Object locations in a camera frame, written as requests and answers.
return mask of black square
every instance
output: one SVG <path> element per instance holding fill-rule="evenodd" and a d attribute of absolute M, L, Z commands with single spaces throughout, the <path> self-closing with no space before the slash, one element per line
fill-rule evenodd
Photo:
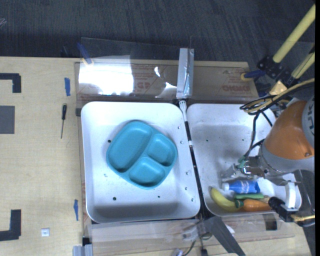
<path fill-rule="evenodd" d="M 0 134 L 15 133 L 15 106 L 0 106 Z"/>

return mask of banana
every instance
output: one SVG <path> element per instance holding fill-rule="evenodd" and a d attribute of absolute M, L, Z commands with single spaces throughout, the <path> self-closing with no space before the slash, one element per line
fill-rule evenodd
<path fill-rule="evenodd" d="M 239 211 L 239 208 L 236 207 L 235 202 L 226 199 L 216 188 L 211 188 L 210 194 L 215 203 L 225 211 L 229 213 L 235 213 Z"/>

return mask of blue divided plate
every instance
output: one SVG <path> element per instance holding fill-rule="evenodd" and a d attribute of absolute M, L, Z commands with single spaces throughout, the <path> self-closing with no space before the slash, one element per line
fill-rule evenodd
<path fill-rule="evenodd" d="M 165 180 L 177 156 L 168 137 L 142 121 L 131 121 L 111 142 L 106 162 L 120 177 L 148 190 Z"/>

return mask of yellow tube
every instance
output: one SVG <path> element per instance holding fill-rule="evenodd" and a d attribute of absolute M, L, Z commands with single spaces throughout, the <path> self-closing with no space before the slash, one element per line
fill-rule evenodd
<path fill-rule="evenodd" d="M 300 63 L 299 66 L 297 66 L 294 71 L 292 72 L 291 76 L 294 77 L 295 79 L 299 79 L 310 66 L 315 63 L 315 57 L 316 57 L 316 52 L 312 52 L 308 54 L 303 62 Z"/>
<path fill-rule="evenodd" d="M 314 4 L 306 15 L 302 18 L 299 24 L 295 27 L 289 37 L 285 40 L 280 49 L 273 56 L 273 61 L 275 63 L 280 63 L 288 52 L 292 49 L 295 43 L 303 35 L 303 33 L 309 28 L 309 26 L 316 19 L 316 4 Z"/>

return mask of wooden table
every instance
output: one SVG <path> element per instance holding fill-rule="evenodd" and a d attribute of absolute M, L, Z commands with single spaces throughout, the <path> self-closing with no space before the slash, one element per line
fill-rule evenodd
<path fill-rule="evenodd" d="M 9 230 L 11 210 L 21 209 L 22 219 L 19 239 L 0 241 L 1 256 L 71 256 L 73 246 L 82 243 L 76 62 L 79 59 L 0 57 L 0 73 L 19 73 L 22 80 L 21 93 L 12 92 L 12 81 L 0 80 L 0 106 L 15 106 L 14 134 L 0 134 L 0 231 Z M 64 78 L 70 79 L 70 96 Z M 68 109 L 61 139 L 64 103 Z M 44 228 L 49 228 L 49 236 L 42 236 Z M 311 255 L 302 228 L 295 224 L 292 228 L 294 237 L 240 246 L 246 255 Z M 210 255 L 226 254 L 221 245 L 207 249 Z M 189 255 L 199 255 L 199 250 L 193 249 Z"/>

